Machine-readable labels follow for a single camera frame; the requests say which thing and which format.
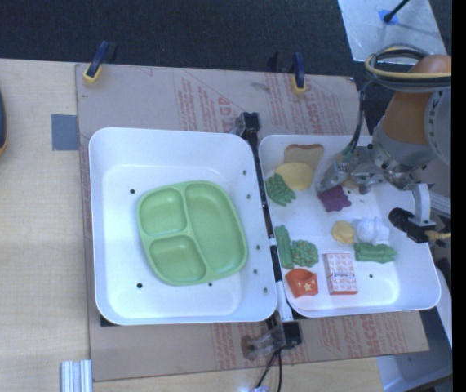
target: red and white box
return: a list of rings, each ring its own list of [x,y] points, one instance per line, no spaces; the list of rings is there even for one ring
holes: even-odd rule
[[[331,295],[355,295],[356,274],[350,253],[332,252],[323,255],[327,285]]]

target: table surface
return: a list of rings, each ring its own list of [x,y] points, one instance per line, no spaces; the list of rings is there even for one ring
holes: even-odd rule
[[[0,158],[0,392],[60,390],[90,358],[78,151],[53,150],[51,116],[76,115],[74,63],[0,59],[9,141]],[[249,391],[263,368],[95,382],[94,391]],[[277,366],[266,376],[277,388]],[[282,390],[382,390],[375,358],[283,366]]]

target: divided green plate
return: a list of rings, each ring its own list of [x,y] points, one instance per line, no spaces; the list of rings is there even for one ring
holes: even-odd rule
[[[242,224],[215,183],[193,180],[150,190],[140,198],[136,218],[149,264],[166,283],[207,283],[246,263]]]

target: cardboard sheet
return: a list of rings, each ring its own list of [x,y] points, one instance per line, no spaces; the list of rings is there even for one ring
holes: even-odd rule
[[[228,132],[244,111],[260,115],[260,139],[270,134],[348,135],[357,122],[353,80],[306,76],[307,91],[297,96],[285,73],[104,65],[98,80],[88,84],[82,79],[85,68],[76,66],[76,85],[94,380],[265,366],[266,359],[250,361],[241,347],[242,338],[266,331],[265,322],[119,327],[100,317],[87,145],[95,131],[109,126]],[[282,356],[284,364],[428,349],[419,312],[300,319],[299,324],[303,342]]]

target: white tray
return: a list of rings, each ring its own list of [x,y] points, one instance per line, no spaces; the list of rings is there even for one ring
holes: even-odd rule
[[[350,140],[351,136],[267,136],[260,142],[260,162],[265,180],[283,163],[284,150],[288,145],[322,144],[325,151],[315,172],[315,182],[323,176]],[[369,136],[362,136],[359,145],[370,142]],[[308,240],[317,246],[320,254],[320,261],[310,269],[317,274],[319,293],[315,296],[294,298],[285,282],[285,274],[289,270],[282,268],[286,298],[291,307],[310,318],[433,308],[439,301],[441,287],[428,244],[415,243],[388,221],[388,214],[395,207],[414,212],[412,193],[398,190],[388,183],[373,186],[370,193],[365,195],[360,195],[357,190],[344,191],[348,193],[352,205],[339,212],[325,211],[317,198],[314,184],[307,190],[296,191],[296,200],[285,207],[268,198],[273,227],[285,225],[291,240]],[[331,235],[336,221],[352,223],[363,217],[374,216],[381,218],[390,228],[389,242],[397,251],[395,261],[386,264],[356,261],[353,245],[342,244]],[[352,254],[358,294],[329,294],[321,257],[321,254],[328,252]]]
[[[254,322],[275,310],[269,240],[250,146],[223,133],[110,127],[89,143],[95,301],[119,325]],[[172,286],[152,271],[135,208],[162,185],[208,180],[228,193],[248,246],[244,267],[212,283]]]

